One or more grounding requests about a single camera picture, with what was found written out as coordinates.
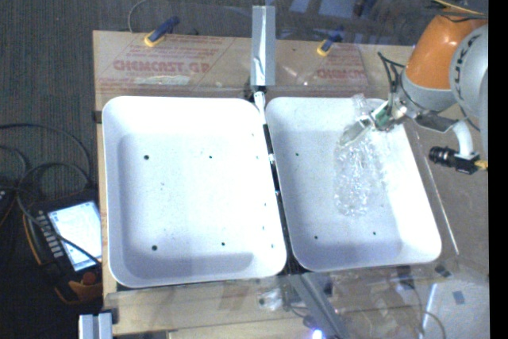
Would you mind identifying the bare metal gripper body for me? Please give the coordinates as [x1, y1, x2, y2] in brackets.
[369, 100, 409, 132]

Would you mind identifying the clear plastic bottle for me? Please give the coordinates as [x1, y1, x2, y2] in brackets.
[332, 92, 393, 218]

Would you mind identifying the white plastic tray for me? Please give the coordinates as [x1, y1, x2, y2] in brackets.
[264, 96, 443, 274]
[101, 94, 288, 289]

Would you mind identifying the brown cardboard board red print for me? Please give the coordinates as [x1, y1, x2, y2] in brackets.
[91, 29, 460, 335]

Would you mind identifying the black cylinder on white bracket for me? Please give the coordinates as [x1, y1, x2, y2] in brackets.
[428, 119, 482, 175]

